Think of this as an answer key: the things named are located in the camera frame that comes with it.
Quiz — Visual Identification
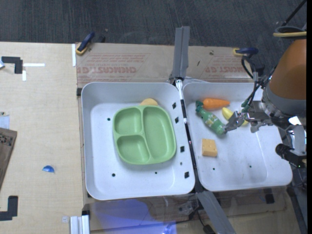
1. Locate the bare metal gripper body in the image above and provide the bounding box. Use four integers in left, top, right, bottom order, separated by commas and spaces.
243, 100, 291, 127

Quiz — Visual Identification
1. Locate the yellow banana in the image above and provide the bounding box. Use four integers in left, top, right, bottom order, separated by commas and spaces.
221, 107, 249, 127

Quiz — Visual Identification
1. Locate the green plastic bottle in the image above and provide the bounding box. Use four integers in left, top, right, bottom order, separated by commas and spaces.
195, 106, 226, 136

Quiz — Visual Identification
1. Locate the orange carrot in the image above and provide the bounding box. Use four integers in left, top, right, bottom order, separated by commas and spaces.
195, 97, 231, 111

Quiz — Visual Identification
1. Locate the white plastic tray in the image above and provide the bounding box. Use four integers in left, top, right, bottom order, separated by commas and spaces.
81, 81, 196, 201
182, 82, 293, 193

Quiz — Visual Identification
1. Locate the green divided plate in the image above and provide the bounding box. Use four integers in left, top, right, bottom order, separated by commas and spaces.
112, 105, 177, 166

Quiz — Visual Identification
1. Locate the tan round biscuit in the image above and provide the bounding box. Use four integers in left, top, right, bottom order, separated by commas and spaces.
139, 98, 159, 107

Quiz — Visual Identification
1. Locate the brown cardboard board red print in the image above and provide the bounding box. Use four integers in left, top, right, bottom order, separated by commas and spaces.
75, 42, 289, 231

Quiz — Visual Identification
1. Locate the brown paper packet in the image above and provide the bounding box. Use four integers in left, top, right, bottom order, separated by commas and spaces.
0, 127, 18, 190

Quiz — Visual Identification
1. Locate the black cylinder on white bracket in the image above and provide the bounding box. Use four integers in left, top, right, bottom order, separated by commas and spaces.
275, 116, 307, 168

